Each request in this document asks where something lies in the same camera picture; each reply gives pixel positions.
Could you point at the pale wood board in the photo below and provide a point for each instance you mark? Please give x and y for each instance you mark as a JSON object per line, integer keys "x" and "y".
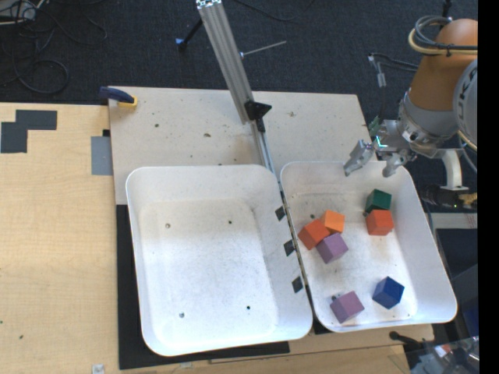
{"x": 187, "y": 131}

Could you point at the blue cube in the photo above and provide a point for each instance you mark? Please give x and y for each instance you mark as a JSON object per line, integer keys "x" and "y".
{"x": 388, "y": 293}

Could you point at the purple cube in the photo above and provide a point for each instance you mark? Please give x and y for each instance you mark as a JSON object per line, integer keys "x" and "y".
{"x": 331, "y": 248}
{"x": 347, "y": 307}

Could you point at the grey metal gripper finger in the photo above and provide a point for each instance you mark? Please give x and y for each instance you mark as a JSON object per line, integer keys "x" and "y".
{"x": 358, "y": 156}
{"x": 393, "y": 164}

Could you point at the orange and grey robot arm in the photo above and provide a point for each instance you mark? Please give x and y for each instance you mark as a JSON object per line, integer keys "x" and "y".
{"x": 438, "y": 80}

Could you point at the light orange cube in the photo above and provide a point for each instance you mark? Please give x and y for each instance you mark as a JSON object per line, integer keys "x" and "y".
{"x": 333, "y": 221}

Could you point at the white plastic tray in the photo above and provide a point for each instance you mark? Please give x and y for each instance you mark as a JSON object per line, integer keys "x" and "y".
{"x": 206, "y": 263}
{"x": 366, "y": 263}

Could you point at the dark orange cube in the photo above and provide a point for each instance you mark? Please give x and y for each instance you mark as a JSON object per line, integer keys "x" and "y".
{"x": 379, "y": 223}
{"x": 312, "y": 234}

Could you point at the green cube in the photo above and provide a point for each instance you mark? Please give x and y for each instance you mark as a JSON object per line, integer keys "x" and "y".
{"x": 379, "y": 199}

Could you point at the black cylinder on white bracket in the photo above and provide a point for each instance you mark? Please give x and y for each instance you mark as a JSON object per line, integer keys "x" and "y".
{"x": 453, "y": 170}

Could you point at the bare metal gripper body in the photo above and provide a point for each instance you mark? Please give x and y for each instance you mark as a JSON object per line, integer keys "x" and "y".
{"x": 395, "y": 136}

